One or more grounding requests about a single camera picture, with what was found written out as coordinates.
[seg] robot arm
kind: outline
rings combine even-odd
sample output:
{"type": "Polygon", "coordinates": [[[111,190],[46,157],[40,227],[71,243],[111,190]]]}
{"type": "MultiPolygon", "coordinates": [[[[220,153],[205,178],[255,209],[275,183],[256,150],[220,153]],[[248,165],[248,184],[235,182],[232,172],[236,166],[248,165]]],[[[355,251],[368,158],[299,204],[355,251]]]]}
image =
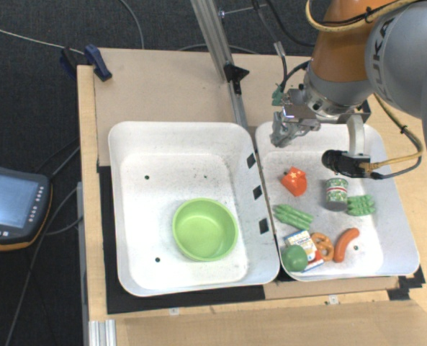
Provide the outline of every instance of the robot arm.
{"type": "MultiPolygon", "coordinates": [[[[427,0],[332,0],[320,30],[304,84],[282,97],[282,111],[274,113],[271,142],[278,147],[321,123],[346,123],[355,140],[359,119],[352,118],[365,99],[378,94],[389,105],[423,121],[427,145],[427,0]],[[384,10],[378,18],[369,12],[384,10]],[[362,17],[350,22],[352,17],[362,17]]],[[[325,156],[342,165],[367,163],[359,148],[325,156]]],[[[364,169],[346,170],[350,177],[369,177],[364,169]]]]}

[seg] green lime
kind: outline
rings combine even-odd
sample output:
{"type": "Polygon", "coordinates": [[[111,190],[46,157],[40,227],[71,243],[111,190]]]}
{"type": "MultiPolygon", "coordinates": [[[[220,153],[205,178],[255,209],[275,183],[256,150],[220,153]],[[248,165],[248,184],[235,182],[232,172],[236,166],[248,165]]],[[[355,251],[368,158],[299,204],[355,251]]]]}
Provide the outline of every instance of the green lime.
{"type": "Polygon", "coordinates": [[[306,251],[298,245],[290,245],[282,252],[282,263],[289,272],[301,272],[307,266],[306,251]]]}

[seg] pretzel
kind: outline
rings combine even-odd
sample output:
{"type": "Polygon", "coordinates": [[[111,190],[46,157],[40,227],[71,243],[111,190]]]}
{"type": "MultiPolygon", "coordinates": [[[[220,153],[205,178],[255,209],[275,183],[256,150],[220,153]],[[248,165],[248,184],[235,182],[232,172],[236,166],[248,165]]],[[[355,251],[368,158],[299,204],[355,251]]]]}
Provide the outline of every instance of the pretzel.
{"type": "Polygon", "coordinates": [[[317,250],[319,250],[320,256],[322,256],[324,262],[329,262],[333,259],[335,248],[325,234],[315,232],[311,234],[311,239],[314,241],[314,245],[317,247],[317,250]]]}

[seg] black floor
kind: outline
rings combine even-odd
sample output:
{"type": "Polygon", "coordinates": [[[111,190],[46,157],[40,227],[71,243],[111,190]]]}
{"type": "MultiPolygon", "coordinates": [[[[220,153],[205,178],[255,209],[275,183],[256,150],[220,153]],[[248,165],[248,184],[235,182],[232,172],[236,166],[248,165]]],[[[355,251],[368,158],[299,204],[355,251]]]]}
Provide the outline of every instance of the black floor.
{"type": "MultiPolygon", "coordinates": [[[[124,0],[135,12],[146,49],[176,50],[203,42],[189,0],[124,0]]],[[[305,20],[306,0],[272,0],[282,21],[301,40],[316,32],[305,20]]],[[[225,11],[251,0],[216,0],[225,11]]],[[[272,24],[288,55],[311,49],[288,40],[272,24]]],[[[0,0],[0,29],[59,46],[141,48],[135,21],[118,0],[0,0]]],[[[231,45],[272,54],[274,48],[252,11],[228,15],[231,45]]],[[[0,33],[0,166],[33,172],[51,154],[78,137],[76,82],[59,64],[60,48],[0,33]]],[[[41,172],[52,174],[78,144],[52,158],[41,172]]],[[[76,155],[53,180],[53,210],[81,180],[76,155]]],[[[75,197],[52,230],[77,217],[75,197]]],[[[0,253],[0,345],[7,339],[36,245],[0,253]]],[[[70,229],[45,237],[32,271],[11,345],[81,345],[78,234],[70,229]]]]}

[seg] green plate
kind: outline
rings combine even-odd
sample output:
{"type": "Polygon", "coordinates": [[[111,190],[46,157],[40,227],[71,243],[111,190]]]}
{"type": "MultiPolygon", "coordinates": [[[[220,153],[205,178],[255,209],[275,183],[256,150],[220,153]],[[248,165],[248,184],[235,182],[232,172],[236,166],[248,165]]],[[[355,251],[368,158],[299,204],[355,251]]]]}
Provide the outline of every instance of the green plate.
{"type": "Polygon", "coordinates": [[[237,222],[223,204],[208,198],[186,201],[173,218],[173,235],[180,250],[200,261],[228,255],[238,238],[237,222]]]}

